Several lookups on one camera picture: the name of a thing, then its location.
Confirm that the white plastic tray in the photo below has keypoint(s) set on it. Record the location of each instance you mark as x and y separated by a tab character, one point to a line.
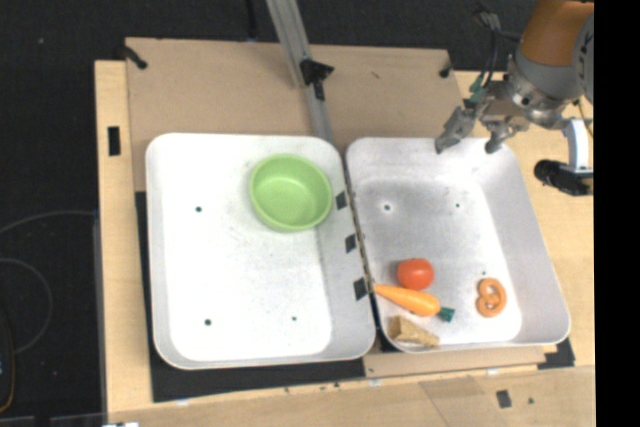
450	235
240	260

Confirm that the red tomato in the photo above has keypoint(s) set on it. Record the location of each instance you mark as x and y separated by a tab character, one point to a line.
415	273

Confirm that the orange carrot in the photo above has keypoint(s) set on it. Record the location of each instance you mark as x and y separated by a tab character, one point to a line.
407	299

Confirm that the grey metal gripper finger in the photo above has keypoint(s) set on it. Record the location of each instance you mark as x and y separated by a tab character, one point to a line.
500	135
454	129

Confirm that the brown cardboard board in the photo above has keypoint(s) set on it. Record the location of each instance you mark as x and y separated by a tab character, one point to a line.
225	90

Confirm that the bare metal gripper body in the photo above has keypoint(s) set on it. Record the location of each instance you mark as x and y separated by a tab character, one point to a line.
520	104

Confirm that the orange pretzel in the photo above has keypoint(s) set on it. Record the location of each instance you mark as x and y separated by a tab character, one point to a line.
491	297

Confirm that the black cylinder on white bracket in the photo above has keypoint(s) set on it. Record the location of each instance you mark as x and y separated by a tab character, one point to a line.
570	167

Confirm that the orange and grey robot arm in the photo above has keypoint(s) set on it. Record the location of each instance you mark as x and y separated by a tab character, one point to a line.
557	27

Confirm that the green bowl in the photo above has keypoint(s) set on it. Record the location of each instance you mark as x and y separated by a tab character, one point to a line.
291	193

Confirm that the tan bread slice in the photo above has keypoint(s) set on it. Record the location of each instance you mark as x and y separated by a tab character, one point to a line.
411	334

